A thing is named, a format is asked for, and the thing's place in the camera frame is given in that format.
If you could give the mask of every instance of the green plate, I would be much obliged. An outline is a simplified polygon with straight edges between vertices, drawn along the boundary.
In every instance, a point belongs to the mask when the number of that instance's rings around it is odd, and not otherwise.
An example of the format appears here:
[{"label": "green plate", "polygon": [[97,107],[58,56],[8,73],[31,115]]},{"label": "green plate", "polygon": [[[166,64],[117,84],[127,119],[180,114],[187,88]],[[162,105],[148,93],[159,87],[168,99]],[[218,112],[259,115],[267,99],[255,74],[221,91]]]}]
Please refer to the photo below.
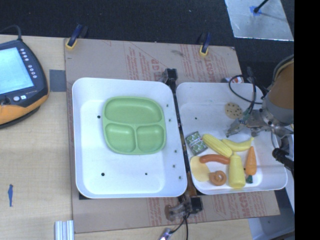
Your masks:
[{"label": "green plate", "polygon": [[116,153],[154,154],[166,143],[164,112],[152,99],[110,98],[103,105],[102,121],[105,142]]}]

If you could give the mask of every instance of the toy carrot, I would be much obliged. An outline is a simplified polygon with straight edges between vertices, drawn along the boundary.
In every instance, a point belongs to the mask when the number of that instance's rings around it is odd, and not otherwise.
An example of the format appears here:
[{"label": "toy carrot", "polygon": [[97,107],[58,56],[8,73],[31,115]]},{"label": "toy carrot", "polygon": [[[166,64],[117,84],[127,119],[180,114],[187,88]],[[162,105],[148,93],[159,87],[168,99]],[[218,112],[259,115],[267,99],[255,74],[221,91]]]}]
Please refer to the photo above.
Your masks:
[{"label": "toy carrot", "polygon": [[253,146],[249,148],[248,155],[245,162],[245,174],[248,175],[245,182],[253,183],[252,175],[257,173],[257,159],[256,152]]}]

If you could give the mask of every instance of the gray tape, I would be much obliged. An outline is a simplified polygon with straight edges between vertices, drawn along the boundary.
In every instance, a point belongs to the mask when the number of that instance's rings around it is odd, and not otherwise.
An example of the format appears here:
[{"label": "gray tape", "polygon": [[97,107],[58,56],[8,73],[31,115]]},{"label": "gray tape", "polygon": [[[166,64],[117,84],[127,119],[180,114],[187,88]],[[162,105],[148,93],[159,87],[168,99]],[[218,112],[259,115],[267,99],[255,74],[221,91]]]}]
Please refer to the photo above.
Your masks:
[{"label": "gray tape", "polygon": [[66,71],[50,69],[50,92],[65,92],[67,90]]}]

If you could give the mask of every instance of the black carpet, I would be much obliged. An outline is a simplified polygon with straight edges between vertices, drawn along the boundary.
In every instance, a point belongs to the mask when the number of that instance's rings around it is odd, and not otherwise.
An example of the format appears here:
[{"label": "black carpet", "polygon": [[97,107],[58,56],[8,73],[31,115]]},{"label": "black carpet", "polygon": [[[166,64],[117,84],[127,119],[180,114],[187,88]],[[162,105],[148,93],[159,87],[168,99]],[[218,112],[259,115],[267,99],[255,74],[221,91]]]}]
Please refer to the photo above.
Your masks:
[{"label": "black carpet", "polygon": [[[281,3],[294,36],[295,0]],[[82,24],[89,39],[196,44],[210,32],[210,45],[235,47],[242,72],[251,67],[265,87],[294,53],[293,41],[235,38],[225,0],[0,0],[0,9],[0,29],[16,24],[22,37],[66,38]]]}]

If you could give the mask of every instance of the cardboard sheet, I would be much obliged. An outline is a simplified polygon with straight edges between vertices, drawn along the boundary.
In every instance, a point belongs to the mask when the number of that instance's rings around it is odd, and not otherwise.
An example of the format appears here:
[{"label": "cardboard sheet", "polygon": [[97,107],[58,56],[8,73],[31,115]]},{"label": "cardboard sheet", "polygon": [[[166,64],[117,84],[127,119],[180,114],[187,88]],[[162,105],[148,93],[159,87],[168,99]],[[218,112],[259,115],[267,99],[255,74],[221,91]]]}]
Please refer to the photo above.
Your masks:
[{"label": "cardboard sheet", "polygon": [[[74,49],[65,48],[66,93],[69,127],[72,210],[75,233],[176,225],[165,206],[176,206],[176,197],[87,199],[75,182],[73,135],[73,83],[83,77],[158,81],[166,68],[177,69],[177,85],[184,82],[220,82],[241,74],[233,47],[78,39]],[[279,215],[274,191],[202,195],[203,211],[189,223],[235,220]]]}]

